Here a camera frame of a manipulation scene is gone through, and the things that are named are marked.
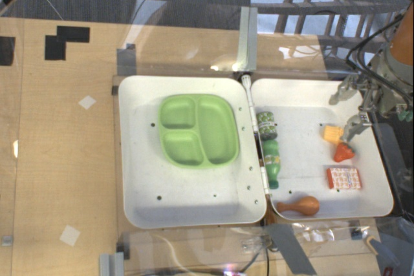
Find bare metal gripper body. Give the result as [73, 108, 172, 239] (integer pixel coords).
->
[355, 72, 414, 117]

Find green plastic bottle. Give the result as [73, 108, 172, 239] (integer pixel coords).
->
[261, 139, 281, 190]

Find brown chicken drumstick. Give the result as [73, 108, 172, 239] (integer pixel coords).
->
[276, 196, 321, 217]

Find orange and white carton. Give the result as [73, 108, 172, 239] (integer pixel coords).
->
[325, 166, 362, 191]

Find green can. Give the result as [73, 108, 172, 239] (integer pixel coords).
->
[256, 111, 278, 141]

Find thin black and white rod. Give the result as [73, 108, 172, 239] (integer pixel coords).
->
[241, 74, 271, 195]

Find yellow cheese wedge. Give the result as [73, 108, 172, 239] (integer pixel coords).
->
[323, 125, 344, 145]

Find red strawberry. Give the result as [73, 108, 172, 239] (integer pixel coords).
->
[333, 142, 356, 163]

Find white plastic tray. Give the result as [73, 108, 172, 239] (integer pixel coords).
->
[250, 78, 395, 221]
[118, 75, 268, 230]

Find green divided plate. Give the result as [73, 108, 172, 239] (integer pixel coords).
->
[157, 93, 240, 169]

